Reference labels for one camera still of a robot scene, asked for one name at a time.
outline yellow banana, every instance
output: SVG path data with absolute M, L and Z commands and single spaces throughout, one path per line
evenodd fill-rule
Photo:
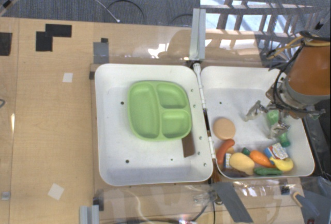
M 293 169 L 293 161 L 290 158 L 286 158 L 284 160 L 275 159 L 274 157 L 270 157 L 271 161 L 274 162 L 278 170 L 283 172 L 288 172 Z

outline round cookie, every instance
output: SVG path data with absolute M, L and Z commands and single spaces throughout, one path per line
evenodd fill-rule
M 221 117 L 214 122 L 213 132 L 219 139 L 227 140 L 234 137 L 236 128 L 231 120 Z

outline white tape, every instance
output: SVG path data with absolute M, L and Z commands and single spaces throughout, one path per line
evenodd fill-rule
M 51 197 L 51 198 L 54 198 L 56 200 L 60 200 L 62 194 L 63 194 L 63 191 L 64 191 L 64 188 L 61 187 L 60 185 L 57 185 L 57 184 L 53 184 L 51 189 L 49 190 L 48 192 L 48 195 Z
M 73 73 L 64 73 L 62 82 L 72 82 Z

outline toy carrot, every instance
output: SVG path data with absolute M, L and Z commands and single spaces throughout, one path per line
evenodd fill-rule
M 243 148 L 242 153 L 249 156 L 255 163 L 268 167 L 268 168 L 275 168 L 267 156 L 265 156 L 262 152 L 259 151 L 249 151 L 247 148 Z
M 216 158 L 217 158 L 217 164 L 222 164 L 224 160 L 224 155 L 227 152 L 229 148 L 231 148 L 234 145 L 234 140 L 233 139 L 228 139 L 223 142 L 221 147 L 218 149 L 216 153 Z

